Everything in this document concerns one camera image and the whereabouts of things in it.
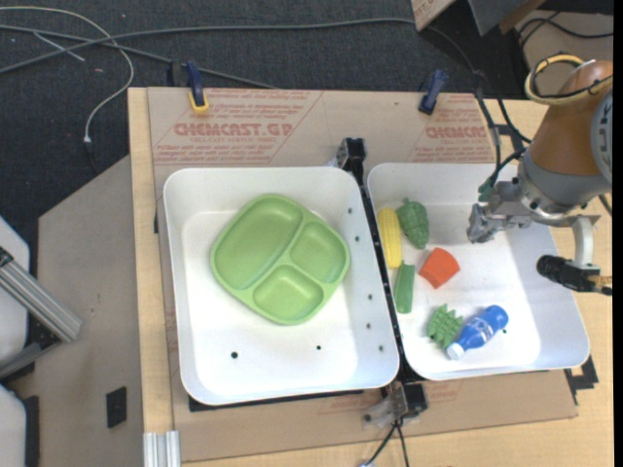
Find black block with thin wires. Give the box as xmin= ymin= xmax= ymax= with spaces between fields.
xmin=362 ymin=381 xmax=430 ymax=428
xmin=334 ymin=136 xmax=368 ymax=172

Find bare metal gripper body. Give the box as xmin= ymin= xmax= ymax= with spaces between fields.
xmin=479 ymin=179 xmax=588 ymax=231

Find yellow corn cob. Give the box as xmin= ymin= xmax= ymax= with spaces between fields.
xmin=376 ymin=206 xmax=405 ymax=269

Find white plastic tray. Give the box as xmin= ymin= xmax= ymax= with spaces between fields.
xmin=365 ymin=162 xmax=592 ymax=382
xmin=162 ymin=165 xmax=402 ymax=407

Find green pepper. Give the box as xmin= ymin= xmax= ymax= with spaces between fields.
xmin=393 ymin=260 xmax=417 ymax=315

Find brown cardboard board red print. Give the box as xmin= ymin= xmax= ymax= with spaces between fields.
xmin=145 ymin=87 xmax=580 ymax=462

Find black cylinder on white bracket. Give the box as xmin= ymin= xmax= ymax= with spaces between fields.
xmin=535 ymin=214 xmax=612 ymax=297

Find green divided plate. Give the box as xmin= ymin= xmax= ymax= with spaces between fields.
xmin=209 ymin=193 xmax=352 ymax=327

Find green grapes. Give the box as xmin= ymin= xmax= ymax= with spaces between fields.
xmin=394 ymin=198 xmax=431 ymax=251

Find blue bottle white cap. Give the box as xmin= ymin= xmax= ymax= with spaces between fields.
xmin=445 ymin=304 xmax=510 ymax=362

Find orange wedge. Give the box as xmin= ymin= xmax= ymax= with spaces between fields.
xmin=418 ymin=246 xmax=461 ymax=290

